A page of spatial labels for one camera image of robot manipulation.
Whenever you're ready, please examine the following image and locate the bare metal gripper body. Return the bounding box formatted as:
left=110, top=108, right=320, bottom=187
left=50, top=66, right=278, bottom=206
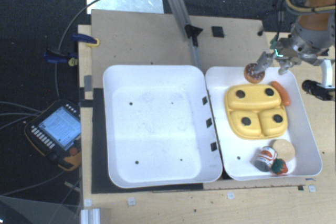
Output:
left=272, top=37, right=329, bottom=66

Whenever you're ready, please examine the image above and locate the brown sprinkled doughnut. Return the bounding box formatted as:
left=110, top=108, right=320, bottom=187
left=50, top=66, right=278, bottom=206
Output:
left=243, top=62, right=267, bottom=85

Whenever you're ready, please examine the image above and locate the orange sausage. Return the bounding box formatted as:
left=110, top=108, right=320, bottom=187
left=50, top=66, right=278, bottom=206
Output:
left=270, top=80, right=291, bottom=107

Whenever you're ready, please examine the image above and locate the yellow divided plate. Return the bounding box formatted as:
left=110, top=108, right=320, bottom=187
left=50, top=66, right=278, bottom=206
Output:
left=223, top=83, right=288, bottom=141

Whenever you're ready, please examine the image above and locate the beige round biscuit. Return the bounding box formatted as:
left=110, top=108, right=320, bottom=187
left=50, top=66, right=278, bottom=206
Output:
left=270, top=138, right=296, bottom=163

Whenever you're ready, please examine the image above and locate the red and white can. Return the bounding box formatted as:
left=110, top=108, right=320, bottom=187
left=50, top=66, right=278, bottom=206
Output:
left=254, top=146, right=279, bottom=173

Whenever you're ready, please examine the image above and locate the white plastic tray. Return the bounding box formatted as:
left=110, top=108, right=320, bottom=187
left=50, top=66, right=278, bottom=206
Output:
left=102, top=64, right=224, bottom=189
left=204, top=66, right=323, bottom=182

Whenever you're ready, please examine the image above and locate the red strawberry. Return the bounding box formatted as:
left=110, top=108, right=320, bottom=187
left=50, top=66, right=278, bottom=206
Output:
left=270, top=158, right=289, bottom=175

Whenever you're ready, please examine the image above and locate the brown cardboard board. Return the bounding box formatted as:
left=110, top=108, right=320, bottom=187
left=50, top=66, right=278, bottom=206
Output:
left=90, top=8, right=307, bottom=194

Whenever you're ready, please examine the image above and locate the black cylinder on white bracket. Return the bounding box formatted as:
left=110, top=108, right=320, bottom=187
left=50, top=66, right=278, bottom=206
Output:
left=301, top=59, right=336, bottom=102

